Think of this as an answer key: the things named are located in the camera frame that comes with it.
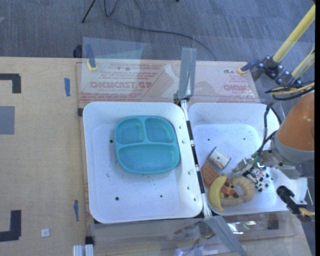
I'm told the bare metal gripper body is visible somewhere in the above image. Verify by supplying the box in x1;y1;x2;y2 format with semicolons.
251;149;309;180

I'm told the tan croissant bread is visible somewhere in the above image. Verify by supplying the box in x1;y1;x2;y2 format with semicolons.
230;175;256;202

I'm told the black and white cow carton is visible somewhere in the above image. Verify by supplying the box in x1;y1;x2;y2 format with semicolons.
243;165;274;193

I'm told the white and orange small can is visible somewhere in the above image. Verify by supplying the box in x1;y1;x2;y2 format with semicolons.
207;146;232;171

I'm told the pizza slice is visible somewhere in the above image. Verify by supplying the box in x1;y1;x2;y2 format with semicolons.
218;177;245;207

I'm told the brown waffle biscuit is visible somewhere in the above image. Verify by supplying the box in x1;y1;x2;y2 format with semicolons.
200;162;220;188

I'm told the white plastic tray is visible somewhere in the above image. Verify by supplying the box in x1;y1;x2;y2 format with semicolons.
82;100;204;224
187;102;309;217

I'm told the yellow banana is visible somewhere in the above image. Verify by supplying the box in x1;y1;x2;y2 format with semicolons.
208;174;228;214

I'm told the thin black and white rod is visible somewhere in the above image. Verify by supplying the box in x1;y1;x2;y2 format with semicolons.
179;99;213;219

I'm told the blue divided plate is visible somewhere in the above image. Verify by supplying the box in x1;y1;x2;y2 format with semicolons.
113;115;181;176

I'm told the brown cardboard board red print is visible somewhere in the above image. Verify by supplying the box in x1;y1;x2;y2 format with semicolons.
75;60;298;241

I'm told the black cylinder on white bracket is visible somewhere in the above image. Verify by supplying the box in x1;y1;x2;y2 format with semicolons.
275;185;308;215

